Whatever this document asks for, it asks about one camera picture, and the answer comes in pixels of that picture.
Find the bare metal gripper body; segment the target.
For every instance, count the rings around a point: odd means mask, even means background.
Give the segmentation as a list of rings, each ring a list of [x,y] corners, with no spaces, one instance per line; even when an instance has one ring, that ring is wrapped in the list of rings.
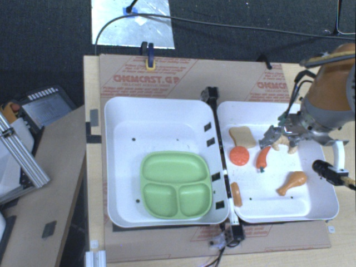
[[[332,130],[324,127],[315,121],[308,113],[290,113],[282,125],[282,134],[288,138],[291,135],[299,135],[304,140],[313,140],[322,146],[332,146],[337,141],[343,145],[349,143],[349,140],[333,139],[329,136]]]

